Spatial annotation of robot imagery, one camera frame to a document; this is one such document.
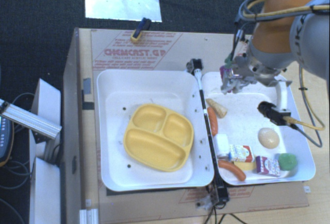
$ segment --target dark floor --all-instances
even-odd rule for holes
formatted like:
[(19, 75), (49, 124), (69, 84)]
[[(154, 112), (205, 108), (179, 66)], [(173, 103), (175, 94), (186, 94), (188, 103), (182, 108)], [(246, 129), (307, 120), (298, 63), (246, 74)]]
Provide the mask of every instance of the dark floor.
[[(162, 23), (151, 30), (188, 32), (233, 31), (233, 19), (243, 0), (160, 0)], [(85, 18), (85, 0), (0, 0), (0, 98), (13, 101), (35, 91), (39, 78), (62, 89), (62, 75), (74, 27), (134, 29), (137, 22)], [(31, 98), (22, 99), (31, 102)], [(27, 132), (15, 135), (13, 160), (28, 160)], [(17, 184), (0, 168), (0, 185)], [(29, 183), (14, 191), (0, 188), (28, 223)], [(19, 223), (0, 201), (0, 224)]]

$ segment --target white plastic tray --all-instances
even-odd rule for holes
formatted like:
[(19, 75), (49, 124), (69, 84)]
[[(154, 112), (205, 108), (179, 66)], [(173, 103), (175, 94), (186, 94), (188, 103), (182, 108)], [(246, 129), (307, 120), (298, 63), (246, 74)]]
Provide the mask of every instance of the white plastic tray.
[[(204, 114), (196, 79), (186, 72), (106, 70), (96, 81), (95, 117), (101, 141), (101, 175), (113, 191), (196, 187), (214, 176)], [(194, 142), (185, 165), (175, 172), (150, 168), (131, 158), (123, 137), (131, 115), (154, 103), (185, 116)]]
[[(280, 177), (259, 175), (256, 170), (245, 171), (246, 180), (238, 181), (229, 171), (219, 168), (224, 181), (231, 185), (251, 185), (291, 181), (307, 181), (315, 175), (315, 164), (307, 139), (298, 131), (287, 126), (277, 126), (265, 118), (257, 107), (261, 101), (276, 104), (275, 88), (267, 88), (260, 83), (243, 88), (242, 92), (222, 94), (220, 91), (220, 73), (206, 73), (202, 78), (205, 98), (212, 98), (228, 109), (223, 119), (218, 119), (219, 133), (228, 136), (229, 144), (249, 145), (254, 155), (275, 158), (278, 154), (289, 152), (296, 155), (298, 165), (292, 171), (281, 171)], [(290, 88), (288, 89), (288, 109), (291, 116), (299, 119)], [(258, 131), (273, 128), (280, 137), (280, 144), (275, 149), (266, 149), (258, 140)]]

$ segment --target gray metal panel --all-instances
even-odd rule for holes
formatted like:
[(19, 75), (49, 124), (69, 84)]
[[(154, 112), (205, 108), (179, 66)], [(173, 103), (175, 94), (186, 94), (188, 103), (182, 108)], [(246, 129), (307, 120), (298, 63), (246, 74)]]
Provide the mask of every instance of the gray metal panel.
[(64, 164), (61, 175), (65, 177), (64, 198), (65, 208), (62, 218), (65, 223), (79, 223), (79, 210), (83, 208), (84, 185), (81, 162), (81, 84), (79, 60), (79, 29), (74, 30), (72, 42), (63, 75), (63, 156)]

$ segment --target brown sausage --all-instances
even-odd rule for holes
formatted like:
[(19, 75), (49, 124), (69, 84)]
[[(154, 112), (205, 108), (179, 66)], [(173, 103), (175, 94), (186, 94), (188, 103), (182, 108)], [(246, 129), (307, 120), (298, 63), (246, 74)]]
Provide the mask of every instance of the brown sausage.
[(246, 179), (245, 173), (231, 162), (219, 160), (218, 166), (220, 168), (224, 168), (231, 171), (238, 178), (239, 181), (244, 181)]
[(216, 113), (212, 107), (208, 107), (207, 114), (208, 114), (208, 119), (210, 120), (212, 136), (215, 136), (218, 133), (218, 120)]

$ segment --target purple box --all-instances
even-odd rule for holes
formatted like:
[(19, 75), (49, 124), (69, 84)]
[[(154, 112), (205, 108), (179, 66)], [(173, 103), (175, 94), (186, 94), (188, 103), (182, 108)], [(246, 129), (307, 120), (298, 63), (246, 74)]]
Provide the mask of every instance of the purple box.
[(256, 157), (257, 173), (267, 176), (279, 177), (281, 175), (277, 159), (270, 159), (263, 156)]

